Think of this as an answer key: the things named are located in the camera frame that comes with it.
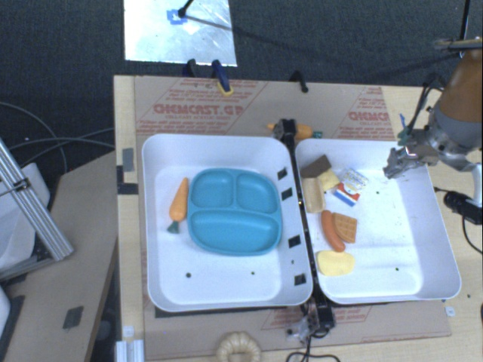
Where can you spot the yellow potato chip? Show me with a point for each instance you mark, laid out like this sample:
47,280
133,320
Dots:
335,263

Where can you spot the black cylinder on white bracket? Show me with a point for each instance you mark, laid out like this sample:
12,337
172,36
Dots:
462,202

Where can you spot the orange carrot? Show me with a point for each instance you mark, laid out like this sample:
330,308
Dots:
304,130
179,202

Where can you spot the brown chocolate biscuit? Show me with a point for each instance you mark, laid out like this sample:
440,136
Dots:
315,166

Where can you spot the red white blue carton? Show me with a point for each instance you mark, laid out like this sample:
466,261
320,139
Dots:
346,195

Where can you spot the orange sausage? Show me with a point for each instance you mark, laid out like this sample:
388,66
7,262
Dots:
333,232

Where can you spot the thin black rod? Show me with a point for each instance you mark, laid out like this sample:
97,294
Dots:
302,202

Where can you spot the pale yellow block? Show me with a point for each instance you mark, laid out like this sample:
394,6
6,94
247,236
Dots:
329,180

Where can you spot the beige bread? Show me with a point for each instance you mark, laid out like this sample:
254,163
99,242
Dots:
314,195

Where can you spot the beige doughnut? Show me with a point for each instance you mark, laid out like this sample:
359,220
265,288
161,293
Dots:
238,347

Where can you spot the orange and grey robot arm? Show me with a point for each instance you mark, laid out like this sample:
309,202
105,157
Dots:
458,92

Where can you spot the brown cardboard board red print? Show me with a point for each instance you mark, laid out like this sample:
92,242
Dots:
211,108

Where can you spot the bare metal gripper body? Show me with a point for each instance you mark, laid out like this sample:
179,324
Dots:
423,153

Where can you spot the clear plastic packet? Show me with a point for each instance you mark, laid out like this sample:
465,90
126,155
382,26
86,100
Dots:
354,178

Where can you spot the brown waffle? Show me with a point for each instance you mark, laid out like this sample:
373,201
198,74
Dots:
345,227

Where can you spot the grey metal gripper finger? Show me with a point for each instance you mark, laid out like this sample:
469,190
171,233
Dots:
392,170
398,154

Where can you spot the white plastic tray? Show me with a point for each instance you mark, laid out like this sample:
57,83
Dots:
226,277
388,247

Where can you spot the blue divided plate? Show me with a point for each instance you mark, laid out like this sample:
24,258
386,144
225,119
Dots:
234,211

